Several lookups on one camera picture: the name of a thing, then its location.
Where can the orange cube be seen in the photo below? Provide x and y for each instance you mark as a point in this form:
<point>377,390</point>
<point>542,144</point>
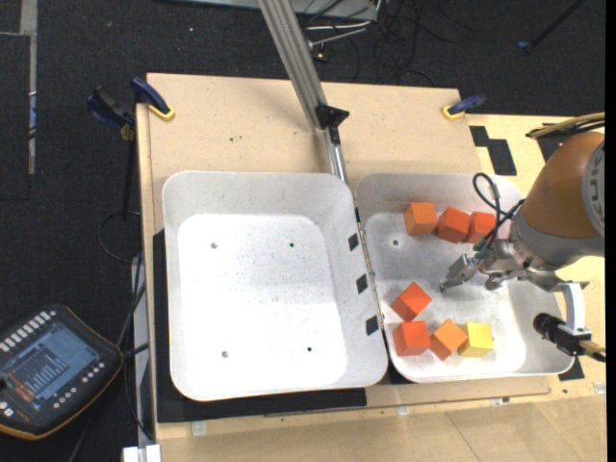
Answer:
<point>420,218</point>
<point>447,339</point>

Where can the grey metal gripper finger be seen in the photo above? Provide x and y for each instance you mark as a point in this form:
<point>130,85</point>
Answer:
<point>459,272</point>
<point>495,282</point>

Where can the pale wood board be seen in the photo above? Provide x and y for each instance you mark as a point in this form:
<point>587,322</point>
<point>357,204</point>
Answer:
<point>269,133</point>

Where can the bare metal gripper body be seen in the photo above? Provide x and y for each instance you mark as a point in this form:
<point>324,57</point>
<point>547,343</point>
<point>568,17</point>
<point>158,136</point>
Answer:
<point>515,260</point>

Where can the red cube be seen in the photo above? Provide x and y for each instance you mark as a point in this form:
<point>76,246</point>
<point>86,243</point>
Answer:
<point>480,226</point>
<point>411,338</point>
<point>410,301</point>
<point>453,225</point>

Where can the black cylinder on white bracket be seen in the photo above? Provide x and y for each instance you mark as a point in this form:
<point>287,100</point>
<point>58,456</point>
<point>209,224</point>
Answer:
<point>558,330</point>

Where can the white plastic tray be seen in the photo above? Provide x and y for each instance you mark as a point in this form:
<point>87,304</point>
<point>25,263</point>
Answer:
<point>260,296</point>
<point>481,306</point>

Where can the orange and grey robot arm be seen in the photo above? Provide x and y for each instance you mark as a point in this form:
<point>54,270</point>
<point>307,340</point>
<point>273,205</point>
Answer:
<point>558,195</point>

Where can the yellow cube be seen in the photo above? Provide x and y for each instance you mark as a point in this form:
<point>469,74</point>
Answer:
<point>477,340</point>

